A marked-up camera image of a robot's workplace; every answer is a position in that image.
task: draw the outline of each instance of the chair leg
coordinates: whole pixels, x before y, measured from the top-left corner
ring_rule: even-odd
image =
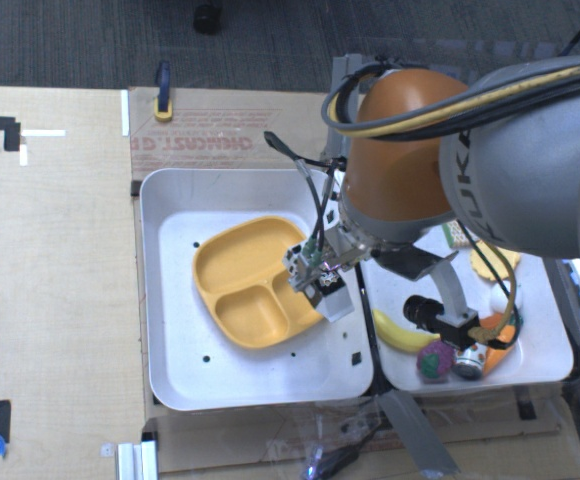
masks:
[[[207,0],[208,3],[199,5],[194,11],[194,29],[201,34],[214,34],[219,30],[221,0]]]

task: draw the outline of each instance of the white tray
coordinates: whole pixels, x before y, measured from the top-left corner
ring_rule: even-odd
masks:
[[[441,226],[431,229],[416,245],[443,257],[453,252]],[[472,270],[469,249],[461,249],[452,265],[461,280],[468,307],[478,311],[481,317],[491,315],[490,290],[494,282],[479,277]],[[408,297],[422,295],[441,301],[429,276],[411,282],[382,269],[375,262],[365,262],[363,273],[371,306],[383,310],[402,327],[415,329],[415,325],[403,316],[403,304]],[[514,349],[488,375],[471,381],[451,373],[446,382],[426,383],[417,374],[415,354],[395,350],[379,340],[381,365],[390,383],[413,393],[433,393],[552,382],[566,377],[573,367],[572,348],[543,260],[522,254],[515,276],[523,292],[520,313],[524,325]]]
[[[321,188],[325,175],[314,173]],[[141,187],[150,384],[167,407],[189,411],[349,399],[373,376],[354,273],[356,311],[322,320],[278,345],[232,343],[204,306],[192,276],[194,243],[255,217],[278,215],[306,235],[316,211],[295,170],[163,169]],[[361,362],[352,356],[361,353]]]

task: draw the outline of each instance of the can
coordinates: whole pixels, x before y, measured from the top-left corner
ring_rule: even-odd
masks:
[[[474,343],[465,350],[457,350],[452,371],[464,379],[480,379],[483,376],[487,350],[488,347],[481,343]]]

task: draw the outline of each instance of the blue and yellow clamp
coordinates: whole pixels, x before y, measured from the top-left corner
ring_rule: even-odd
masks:
[[[159,86],[159,96],[154,99],[154,117],[157,121],[172,121],[172,100],[170,99],[170,63],[161,61],[155,83]]]

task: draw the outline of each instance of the white egg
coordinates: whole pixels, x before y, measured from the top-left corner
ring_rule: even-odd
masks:
[[[508,291],[510,291],[510,281],[504,281],[503,284],[506,285]],[[515,303],[519,310],[523,304],[523,294],[521,292],[521,287],[517,285],[517,295],[515,297]],[[490,309],[497,313],[503,313],[508,305],[508,297],[503,293],[503,290],[498,284],[492,285],[490,289]]]

